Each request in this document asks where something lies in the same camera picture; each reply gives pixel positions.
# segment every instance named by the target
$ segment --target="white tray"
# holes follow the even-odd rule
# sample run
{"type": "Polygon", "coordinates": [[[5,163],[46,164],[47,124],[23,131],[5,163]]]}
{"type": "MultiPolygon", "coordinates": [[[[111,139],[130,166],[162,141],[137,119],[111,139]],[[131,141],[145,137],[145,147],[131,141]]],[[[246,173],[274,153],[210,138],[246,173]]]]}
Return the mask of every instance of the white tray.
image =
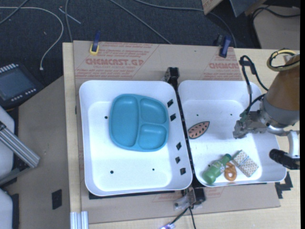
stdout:
{"type": "Polygon", "coordinates": [[[13,201],[0,189],[0,226],[1,229],[12,229],[13,201]]]}
{"type": "Polygon", "coordinates": [[[193,175],[172,86],[161,81],[87,81],[80,87],[80,104],[85,183],[91,193],[109,196],[189,187],[193,175]],[[169,116],[176,115],[169,123],[163,148],[131,151],[111,141],[109,114],[113,100],[121,94],[157,99],[166,106],[169,116]],[[167,107],[170,100],[173,104],[167,107]]]}
{"type": "MultiPolygon", "coordinates": [[[[260,89],[251,83],[253,99],[261,95],[260,89]]],[[[248,134],[245,138],[234,139],[233,130],[239,114],[249,104],[246,83],[240,81],[184,81],[179,85],[179,95],[187,129],[193,125],[209,121],[206,132],[196,139],[189,139],[195,175],[207,187],[265,183],[281,181],[286,176],[286,168],[269,157],[271,149],[279,149],[275,135],[270,133],[248,134]],[[202,173],[213,161],[224,154],[234,155],[244,150],[259,166],[251,177],[246,177],[239,169],[234,182],[223,175],[212,184],[207,184],[202,173]]],[[[252,110],[259,109],[256,102],[252,110]]]]}

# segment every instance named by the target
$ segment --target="wooden table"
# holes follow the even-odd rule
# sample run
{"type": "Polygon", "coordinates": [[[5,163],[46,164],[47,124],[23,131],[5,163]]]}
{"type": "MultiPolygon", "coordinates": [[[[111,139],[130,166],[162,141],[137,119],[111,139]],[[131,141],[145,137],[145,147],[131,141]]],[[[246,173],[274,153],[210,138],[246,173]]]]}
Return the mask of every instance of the wooden table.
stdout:
{"type": "MultiPolygon", "coordinates": [[[[237,59],[242,55],[248,55],[255,63],[258,75],[261,81],[270,86],[276,76],[276,72],[266,67],[266,61],[275,50],[261,49],[234,49],[237,59]]],[[[65,104],[66,104],[66,122],[67,122],[67,147],[69,163],[69,187],[70,187],[70,207],[71,212],[81,212],[80,196],[80,176],[78,160],[78,138],[77,123],[75,115],[75,87],[74,87],[74,66],[73,66],[73,44],[63,44],[63,69],[65,81],[65,104]]],[[[248,73],[249,80],[257,85],[257,79],[254,75],[248,73]]],[[[294,130],[299,130],[297,123],[294,130]]],[[[280,148],[288,151],[288,139],[286,137],[277,137],[280,148]]],[[[260,229],[297,229],[301,228],[300,216],[300,171],[290,171],[290,177],[293,183],[291,191],[283,193],[284,199],[280,200],[279,208],[255,209],[244,211],[232,211],[225,213],[212,213],[195,215],[194,220],[197,229],[214,228],[260,228],[260,229]]],[[[90,224],[90,229],[158,229],[166,225],[172,218],[143,219],[132,221],[111,222],[102,224],[90,224]]],[[[193,228],[191,216],[186,213],[185,216],[175,222],[176,228],[193,228]]]]}

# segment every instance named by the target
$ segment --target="metal bracket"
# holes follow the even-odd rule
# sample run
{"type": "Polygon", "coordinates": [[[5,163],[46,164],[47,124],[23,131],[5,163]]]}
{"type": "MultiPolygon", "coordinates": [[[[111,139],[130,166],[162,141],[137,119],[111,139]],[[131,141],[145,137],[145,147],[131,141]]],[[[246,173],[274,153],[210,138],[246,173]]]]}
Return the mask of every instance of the metal bracket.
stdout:
{"type": "Polygon", "coordinates": [[[0,177],[0,186],[6,182],[16,178],[25,171],[37,167],[40,157],[25,146],[17,136],[14,135],[6,125],[0,121],[0,141],[12,150],[22,161],[28,166],[24,170],[19,170],[18,168],[13,169],[6,176],[0,177]]]}
{"type": "Polygon", "coordinates": [[[290,170],[299,170],[300,156],[298,155],[299,140],[297,136],[299,131],[289,131],[285,133],[289,141],[289,153],[286,153],[283,150],[272,149],[269,153],[269,157],[290,170]]]}
{"type": "Polygon", "coordinates": [[[70,213],[70,229],[89,229],[88,212],[70,213]]]}
{"type": "Polygon", "coordinates": [[[166,72],[165,72],[165,75],[164,75],[164,81],[171,84],[175,91],[177,92],[178,89],[178,78],[180,76],[180,73],[179,73],[179,68],[177,67],[168,67],[166,72]]]}
{"type": "Polygon", "coordinates": [[[173,209],[174,210],[184,210],[190,206],[192,206],[196,202],[195,191],[191,190],[187,192],[182,198],[179,198],[174,201],[173,209]]]}

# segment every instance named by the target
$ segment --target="blue plastic plate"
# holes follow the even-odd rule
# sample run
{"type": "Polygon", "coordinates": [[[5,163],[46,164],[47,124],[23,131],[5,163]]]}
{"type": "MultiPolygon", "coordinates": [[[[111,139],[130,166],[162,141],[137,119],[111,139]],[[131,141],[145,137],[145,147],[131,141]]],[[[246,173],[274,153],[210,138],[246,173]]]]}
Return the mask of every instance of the blue plastic plate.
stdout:
{"type": "Polygon", "coordinates": [[[109,133],[119,147],[135,151],[157,151],[168,139],[167,109],[158,100],[122,94],[112,103],[109,133]]]}

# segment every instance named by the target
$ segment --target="black cable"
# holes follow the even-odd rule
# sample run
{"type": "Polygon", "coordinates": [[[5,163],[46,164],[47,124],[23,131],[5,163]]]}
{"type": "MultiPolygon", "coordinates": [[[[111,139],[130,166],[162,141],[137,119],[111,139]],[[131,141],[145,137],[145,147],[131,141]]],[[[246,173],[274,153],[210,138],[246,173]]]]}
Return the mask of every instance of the black cable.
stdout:
{"type": "Polygon", "coordinates": [[[195,225],[195,220],[194,220],[194,215],[193,215],[192,209],[191,209],[191,207],[189,207],[189,209],[190,209],[190,213],[191,213],[191,216],[192,216],[192,222],[193,222],[194,229],[196,229],[196,225],[195,225]]]}
{"type": "Polygon", "coordinates": [[[279,54],[289,54],[290,56],[294,56],[296,55],[296,52],[290,50],[290,49],[280,49],[278,51],[275,51],[274,53],[272,53],[267,61],[267,66],[269,69],[273,70],[273,71],[283,71],[283,70],[288,70],[288,69],[292,69],[294,67],[296,67],[297,65],[300,64],[300,59],[297,61],[293,61],[292,63],[286,63],[284,65],[279,65],[279,66],[273,66],[272,65],[272,60],[275,59],[279,54]]]}
{"type": "Polygon", "coordinates": [[[242,57],[240,58],[240,64],[243,64],[243,65],[245,64],[245,63],[244,63],[244,58],[246,58],[246,59],[249,61],[249,63],[250,63],[249,66],[250,66],[250,68],[251,68],[251,72],[252,72],[252,74],[254,74],[254,75],[256,76],[257,81],[259,82],[259,84],[261,85],[261,87],[264,88],[266,91],[268,91],[269,89],[262,83],[261,79],[259,78],[254,63],[252,62],[252,60],[251,60],[247,55],[244,55],[244,56],[242,56],[242,57]]]}
{"type": "Polygon", "coordinates": [[[245,79],[246,84],[247,84],[247,89],[248,89],[248,93],[249,93],[249,106],[250,106],[251,103],[252,103],[252,90],[251,90],[250,82],[249,82],[249,79],[248,79],[248,76],[247,76],[247,73],[246,73],[246,70],[245,70],[245,64],[243,63],[244,62],[244,57],[247,57],[247,56],[244,55],[240,58],[240,64],[242,66],[242,72],[243,72],[244,79],[245,79]]]}
{"type": "Polygon", "coordinates": [[[250,112],[250,109],[251,109],[251,107],[252,107],[252,105],[254,105],[258,100],[261,100],[264,96],[265,96],[265,94],[262,94],[262,95],[258,96],[257,98],[255,98],[255,99],[253,100],[253,102],[250,103],[249,106],[245,109],[245,111],[246,111],[247,113],[249,113],[249,112],[250,112]]]}
{"type": "Polygon", "coordinates": [[[170,225],[175,223],[178,219],[180,219],[185,213],[187,210],[190,210],[190,213],[191,213],[191,216],[192,216],[192,222],[193,222],[193,226],[194,226],[194,229],[196,229],[196,225],[195,225],[195,220],[194,220],[194,216],[193,216],[193,212],[192,212],[192,209],[191,209],[191,206],[187,207],[184,211],[182,211],[171,223],[169,223],[170,225]]]}
{"type": "Polygon", "coordinates": [[[260,8],[257,8],[256,10],[254,10],[252,13],[251,13],[251,16],[250,16],[250,24],[251,24],[251,29],[252,29],[252,33],[251,34],[256,34],[255,33],[255,30],[254,30],[254,19],[263,11],[268,11],[270,12],[271,14],[275,15],[275,16],[278,16],[278,17],[281,17],[281,18],[291,18],[291,17],[298,17],[298,16],[301,16],[301,14],[294,14],[294,15],[283,15],[283,14],[279,14],[277,12],[274,12],[273,10],[269,9],[271,5],[268,5],[266,7],[260,7],[260,8]]]}
{"type": "Polygon", "coordinates": [[[183,216],[185,213],[186,213],[186,211],[189,209],[189,207],[187,207],[183,212],[181,212],[170,224],[173,224],[173,223],[175,223],[178,219],[180,219],[181,218],[181,216],[183,216]]]}

